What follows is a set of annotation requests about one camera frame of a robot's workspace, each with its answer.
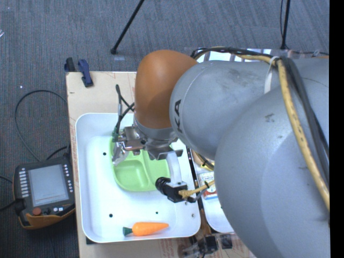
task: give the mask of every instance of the black pole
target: black pole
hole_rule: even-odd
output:
[[[281,45],[281,49],[286,49],[285,38],[286,38],[286,28],[287,28],[287,26],[288,26],[289,8],[290,8],[290,0],[287,0],[287,1],[286,1],[285,20],[284,20],[284,30],[283,30],[283,35],[282,35],[282,45]]]
[[[133,14],[131,15],[131,18],[129,19],[128,23],[126,24],[124,30],[122,31],[121,35],[119,36],[119,38],[118,38],[118,40],[117,40],[115,46],[111,49],[111,53],[112,53],[112,54],[116,54],[116,53],[117,53],[117,47],[118,47],[118,45],[119,45],[120,42],[122,41],[122,38],[124,37],[125,33],[127,32],[127,30],[128,30],[128,28],[129,28],[131,22],[134,20],[136,14],[137,14],[138,11],[140,10],[140,8],[141,8],[141,6],[142,6],[142,4],[143,4],[144,1],[145,1],[145,0],[140,0],[139,4],[137,5],[136,9],[134,10]]]

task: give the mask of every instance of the green tray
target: green tray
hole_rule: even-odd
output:
[[[117,166],[112,163],[114,143],[110,139],[110,165],[117,184],[127,191],[156,190],[155,181],[160,177],[170,178],[166,160],[151,160],[148,152],[141,150],[134,156],[130,151],[128,157]]]

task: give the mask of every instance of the blue clamp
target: blue clamp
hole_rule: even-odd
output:
[[[89,68],[86,60],[80,59],[77,64],[79,66],[80,72],[82,72],[84,75],[83,77],[81,77],[81,79],[82,79],[82,82],[84,83],[85,87],[93,86],[93,81],[92,81],[91,75],[90,75],[90,68]]]

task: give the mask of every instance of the zip tie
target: zip tie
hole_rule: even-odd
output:
[[[273,79],[273,70],[272,70],[271,66],[273,65],[273,61],[277,58],[279,58],[279,57],[273,56],[270,59],[270,66],[268,69],[268,73],[265,77],[264,94],[266,94],[267,92],[269,92],[271,90],[271,80]]]

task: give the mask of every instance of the carrot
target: carrot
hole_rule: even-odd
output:
[[[132,228],[123,227],[123,234],[124,236],[130,233],[133,233],[135,236],[151,235],[166,227],[168,227],[167,223],[140,221],[135,223]]]

